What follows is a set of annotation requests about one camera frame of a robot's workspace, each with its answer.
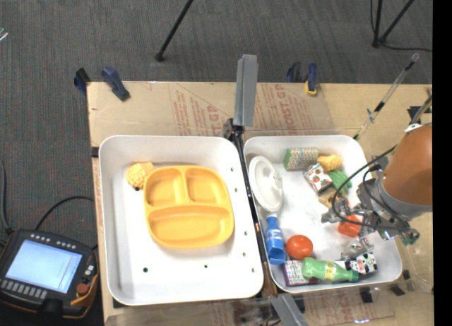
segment table top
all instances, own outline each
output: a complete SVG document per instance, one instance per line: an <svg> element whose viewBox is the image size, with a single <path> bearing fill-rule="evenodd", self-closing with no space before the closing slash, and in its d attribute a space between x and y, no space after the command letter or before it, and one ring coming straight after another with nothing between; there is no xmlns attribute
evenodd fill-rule
<svg viewBox="0 0 452 326"><path fill-rule="evenodd" d="M234 115L235 83L124 82L124 86L131 97L122 102L112 93L108 84L88 83L90 138L94 150L104 139L118 134L215 136L221 131L226 120ZM335 129L339 130L339 133L353 136L367 120L369 111L375 109L383 99L390 86L320 84L317 94L309 96L304 91L304 84L258 83L254 124L246 128L246 133L251 136L306 135L315 131L328 133ZM381 154L400 141L411 120L408 110L422 106L431 92L431 85L400 85L397 88L360 140L364 144L367 158ZM425 114L422 121L432 121L432 115ZM93 175L102 272L105 270L105 238L100 174L96 157L93 158ZM433 324L432 214L424 214L412 220L411 225L420 231L422 236L415 245L409 247L398 243L404 270L410 274L409 279L403 279L396 285L403 295L396 296L398 292L388 291L379 302L363 304L369 308L367 312L373 315L374 325L405 325L411 323L408 320L418 325ZM143 311L142 308L112 307L106 277L101 278L101 281L106 321L110 317L125 320L132 314L138 317L138 313ZM323 306L326 307L328 302L332 302L331 299L323 298ZM327 320L324 312L321 312L319 301L319 298L315 298L315 301L310 303L309 297L305 300L305 304L309 305L305 313L307 320L322 325L349 322L344 315L340 316L338 313ZM357 312L350 304L347 309L351 313ZM182 312L184 305L179 305L179 310ZM205 313L205 317L210 317L208 315L211 312L211 309L207 309L199 311L199 315Z"/></svg>

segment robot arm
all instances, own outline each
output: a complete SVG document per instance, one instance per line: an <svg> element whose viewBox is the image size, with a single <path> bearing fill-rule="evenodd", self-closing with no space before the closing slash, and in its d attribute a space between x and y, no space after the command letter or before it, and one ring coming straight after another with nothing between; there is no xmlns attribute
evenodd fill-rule
<svg viewBox="0 0 452 326"><path fill-rule="evenodd" d="M349 208L333 202L321 221L350 222L348 215L359 215L360 236L378 231L384 239L400 236L404 243L413 243L419 234L408 222L433 210L432 134L431 124L410 125L388 166L358 186L360 203Z"/></svg>

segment blue bottle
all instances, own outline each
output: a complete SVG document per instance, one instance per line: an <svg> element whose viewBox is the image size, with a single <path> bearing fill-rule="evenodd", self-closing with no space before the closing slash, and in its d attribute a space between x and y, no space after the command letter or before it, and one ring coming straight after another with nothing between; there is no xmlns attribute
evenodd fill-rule
<svg viewBox="0 0 452 326"><path fill-rule="evenodd" d="M267 216L267 229L264 232L268 261L272 265L280 265L285 262L285 243L281 228L278 226L276 213Z"/></svg>

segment button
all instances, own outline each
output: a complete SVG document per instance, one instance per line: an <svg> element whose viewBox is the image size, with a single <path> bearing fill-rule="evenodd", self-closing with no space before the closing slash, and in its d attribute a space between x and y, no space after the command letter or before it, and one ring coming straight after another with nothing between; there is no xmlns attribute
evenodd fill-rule
<svg viewBox="0 0 452 326"><path fill-rule="evenodd" d="M89 287L86 284L78 284L76 287L77 295L83 297L88 293Z"/></svg>

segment red ball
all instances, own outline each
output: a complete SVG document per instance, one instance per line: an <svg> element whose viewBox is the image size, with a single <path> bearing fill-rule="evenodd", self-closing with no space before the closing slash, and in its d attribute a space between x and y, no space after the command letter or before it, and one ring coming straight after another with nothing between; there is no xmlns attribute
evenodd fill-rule
<svg viewBox="0 0 452 326"><path fill-rule="evenodd" d="M313 244L308 237L302 234L295 234L287 240L285 247L291 258L302 260L311 256Z"/></svg>

